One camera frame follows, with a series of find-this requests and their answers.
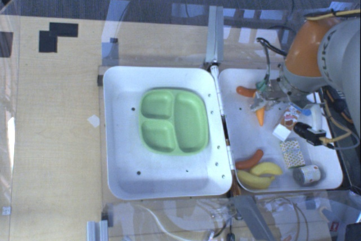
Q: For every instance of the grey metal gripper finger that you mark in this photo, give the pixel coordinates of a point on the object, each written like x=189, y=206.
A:
x=255, y=104
x=266, y=104

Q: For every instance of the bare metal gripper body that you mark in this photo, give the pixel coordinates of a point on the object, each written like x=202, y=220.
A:
x=275, y=91

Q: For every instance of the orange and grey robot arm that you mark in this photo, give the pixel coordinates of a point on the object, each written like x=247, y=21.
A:
x=341, y=59

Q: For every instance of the orange carrot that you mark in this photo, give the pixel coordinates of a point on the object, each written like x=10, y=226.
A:
x=260, y=117

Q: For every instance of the orange red sausage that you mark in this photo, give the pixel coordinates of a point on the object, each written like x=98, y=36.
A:
x=245, y=91
x=252, y=160

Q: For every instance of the white plastic tray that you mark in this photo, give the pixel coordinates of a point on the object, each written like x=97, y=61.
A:
x=245, y=132
x=127, y=166

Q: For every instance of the white printed carton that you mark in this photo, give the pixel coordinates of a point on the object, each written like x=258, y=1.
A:
x=283, y=129

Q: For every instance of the thin black and white rod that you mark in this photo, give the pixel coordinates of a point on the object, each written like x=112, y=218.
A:
x=218, y=87

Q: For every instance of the yellow patterned carton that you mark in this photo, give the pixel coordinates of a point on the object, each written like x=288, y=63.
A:
x=292, y=153

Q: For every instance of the yellow banana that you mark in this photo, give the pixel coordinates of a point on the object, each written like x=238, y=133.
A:
x=253, y=180
x=268, y=168

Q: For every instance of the green divided plate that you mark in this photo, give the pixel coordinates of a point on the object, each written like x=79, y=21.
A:
x=189, y=121

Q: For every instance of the white printed can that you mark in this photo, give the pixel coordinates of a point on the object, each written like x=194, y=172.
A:
x=308, y=175

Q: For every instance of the black cylinder on white bracket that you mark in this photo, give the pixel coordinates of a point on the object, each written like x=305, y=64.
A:
x=306, y=131

